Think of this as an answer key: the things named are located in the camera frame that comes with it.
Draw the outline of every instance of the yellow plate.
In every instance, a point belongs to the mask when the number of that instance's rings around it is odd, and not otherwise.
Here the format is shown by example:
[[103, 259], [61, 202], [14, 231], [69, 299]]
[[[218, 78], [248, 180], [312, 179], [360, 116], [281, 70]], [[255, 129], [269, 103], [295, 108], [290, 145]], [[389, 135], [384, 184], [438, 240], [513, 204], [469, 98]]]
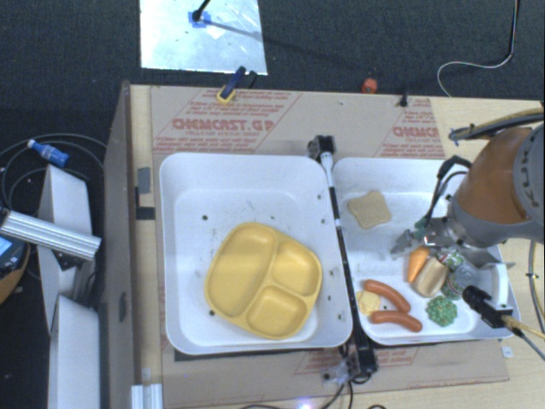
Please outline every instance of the yellow plate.
[[307, 321], [322, 285], [314, 253], [257, 222], [236, 226], [214, 256], [204, 282], [214, 312], [269, 339], [295, 335]]

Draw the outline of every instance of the blue cable plug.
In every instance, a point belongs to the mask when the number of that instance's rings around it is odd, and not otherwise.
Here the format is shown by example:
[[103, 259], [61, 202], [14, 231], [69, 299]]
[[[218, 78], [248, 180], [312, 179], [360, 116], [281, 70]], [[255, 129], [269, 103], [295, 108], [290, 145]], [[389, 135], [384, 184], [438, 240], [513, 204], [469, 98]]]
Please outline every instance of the blue cable plug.
[[70, 158], [69, 154], [63, 153], [58, 148], [50, 146], [49, 144], [40, 144], [34, 140], [29, 140], [26, 145], [32, 150], [36, 150], [42, 158], [49, 161], [51, 164], [55, 164], [61, 168], [65, 167], [68, 158]]

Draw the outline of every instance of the hot dog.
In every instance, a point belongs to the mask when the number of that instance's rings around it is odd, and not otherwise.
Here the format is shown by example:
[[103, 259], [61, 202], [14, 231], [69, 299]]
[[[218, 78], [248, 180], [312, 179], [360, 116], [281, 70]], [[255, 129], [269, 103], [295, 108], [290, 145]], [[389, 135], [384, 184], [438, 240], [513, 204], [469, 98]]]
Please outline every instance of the hot dog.
[[364, 282], [364, 289], [366, 291], [375, 292], [375, 294], [387, 298], [395, 305], [399, 312], [408, 313], [410, 311], [409, 302], [407, 302], [405, 297], [399, 294], [399, 292], [394, 290], [392, 286], [388, 286], [382, 282], [379, 282], [378, 280], [367, 279]]
[[397, 310], [379, 310], [375, 311], [370, 316], [370, 321], [373, 324], [394, 323], [399, 324], [413, 332], [422, 330], [422, 323], [415, 317], [399, 312]]

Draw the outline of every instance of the carrot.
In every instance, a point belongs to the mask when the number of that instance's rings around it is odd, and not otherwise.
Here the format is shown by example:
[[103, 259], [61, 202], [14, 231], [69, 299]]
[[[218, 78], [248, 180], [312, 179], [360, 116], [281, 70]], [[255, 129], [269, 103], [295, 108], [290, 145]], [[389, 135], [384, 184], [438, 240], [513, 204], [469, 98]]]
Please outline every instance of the carrot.
[[409, 267], [407, 268], [407, 281], [412, 283], [420, 270], [426, 263], [429, 256], [429, 249], [421, 245], [417, 249], [413, 250], [409, 256]]

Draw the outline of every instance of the black carpet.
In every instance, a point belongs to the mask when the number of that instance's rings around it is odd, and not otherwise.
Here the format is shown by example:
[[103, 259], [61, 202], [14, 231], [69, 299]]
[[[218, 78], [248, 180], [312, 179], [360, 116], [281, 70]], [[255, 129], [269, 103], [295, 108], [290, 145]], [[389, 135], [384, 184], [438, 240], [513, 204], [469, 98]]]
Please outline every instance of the black carpet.
[[[502, 61], [513, 15], [513, 0], [258, 2], [269, 75], [257, 79], [257, 89], [359, 92], [373, 77], [380, 93], [444, 95], [439, 66]], [[521, 0], [514, 58], [506, 66], [446, 68], [450, 93], [542, 100], [544, 2]], [[191, 86], [227, 80], [141, 69], [139, 30], [139, 0], [0, 0], [0, 152], [53, 132], [106, 141], [124, 79]], [[26, 161], [9, 184], [28, 171]], [[35, 210], [40, 187], [39, 175], [22, 183], [14, 207]], [[49, 343], [39, 283], [26, 275], [22, 285], [0, 306], [0, 409], [45, 407]]]

